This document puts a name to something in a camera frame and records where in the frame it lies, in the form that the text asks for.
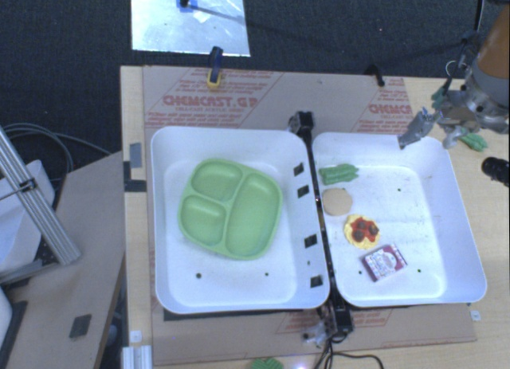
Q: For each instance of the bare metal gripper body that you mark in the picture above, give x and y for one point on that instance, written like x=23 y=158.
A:
x=476 y=110

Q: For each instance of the green toy bean pods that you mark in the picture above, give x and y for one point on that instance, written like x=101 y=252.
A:
x=338 y=173

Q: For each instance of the green ridged toy vegetable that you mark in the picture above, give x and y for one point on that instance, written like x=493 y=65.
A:
x=267 y=363

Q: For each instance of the white plastic tray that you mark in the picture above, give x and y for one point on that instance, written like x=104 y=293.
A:
x=414 y=208
x=239 y=275

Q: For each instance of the thin black rod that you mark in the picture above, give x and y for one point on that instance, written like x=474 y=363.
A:
x=322 y=220

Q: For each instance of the brown cardboard board, red print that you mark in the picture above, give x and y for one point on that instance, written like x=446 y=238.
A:
x=255 y=92

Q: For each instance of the black cylinder on white bracket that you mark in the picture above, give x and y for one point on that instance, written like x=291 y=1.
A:
x=497 y=169

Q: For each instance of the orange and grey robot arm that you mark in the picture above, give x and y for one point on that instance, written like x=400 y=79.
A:
x=496 y=46

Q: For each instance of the tan round biscuit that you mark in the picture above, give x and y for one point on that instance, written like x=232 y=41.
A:
x=337 y=201

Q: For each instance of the green divided plate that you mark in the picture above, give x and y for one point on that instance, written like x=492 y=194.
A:
x=231 y=210

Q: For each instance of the yellow and red pizza slice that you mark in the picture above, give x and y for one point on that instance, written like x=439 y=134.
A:
x=362 y=232

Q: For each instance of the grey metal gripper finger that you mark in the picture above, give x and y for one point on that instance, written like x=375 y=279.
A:
x=416 y=128
x=452 y=137

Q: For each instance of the red and white packet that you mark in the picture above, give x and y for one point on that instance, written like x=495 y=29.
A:
x=385 y=262

